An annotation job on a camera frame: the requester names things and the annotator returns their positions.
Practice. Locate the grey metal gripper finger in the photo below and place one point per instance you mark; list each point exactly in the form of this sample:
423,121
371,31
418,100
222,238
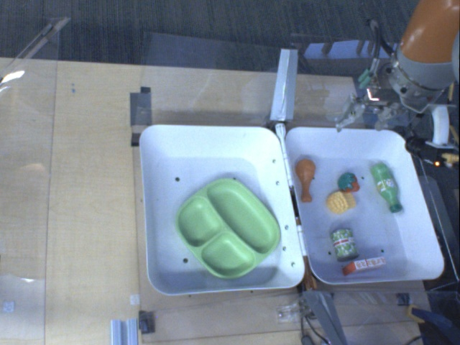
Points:
385,119
349,115

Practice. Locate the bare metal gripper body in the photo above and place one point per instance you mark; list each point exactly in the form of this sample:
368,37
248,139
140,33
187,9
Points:
413,95

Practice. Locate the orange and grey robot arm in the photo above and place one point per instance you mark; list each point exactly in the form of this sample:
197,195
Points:
431,31

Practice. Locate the red toy strawberry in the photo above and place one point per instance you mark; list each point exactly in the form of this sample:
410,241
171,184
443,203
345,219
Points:
348,182

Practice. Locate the green plastic bottle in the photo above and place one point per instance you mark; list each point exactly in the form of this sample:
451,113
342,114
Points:
384,185

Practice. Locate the brown toy chicken drumstick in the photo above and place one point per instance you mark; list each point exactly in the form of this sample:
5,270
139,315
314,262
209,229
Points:
305,173

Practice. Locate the yellow toy corn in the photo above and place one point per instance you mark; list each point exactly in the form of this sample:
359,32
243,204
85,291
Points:
339,202

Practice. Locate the white plastic tray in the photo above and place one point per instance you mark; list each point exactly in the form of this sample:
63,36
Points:
201,149
406,243

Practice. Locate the green small can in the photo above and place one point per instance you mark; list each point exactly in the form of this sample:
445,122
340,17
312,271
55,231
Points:
344,244

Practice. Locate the green divided plate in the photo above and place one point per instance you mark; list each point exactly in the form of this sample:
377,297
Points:
237,210

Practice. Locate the black cylinder on white bracket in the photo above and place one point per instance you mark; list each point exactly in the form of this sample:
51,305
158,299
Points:
440,124

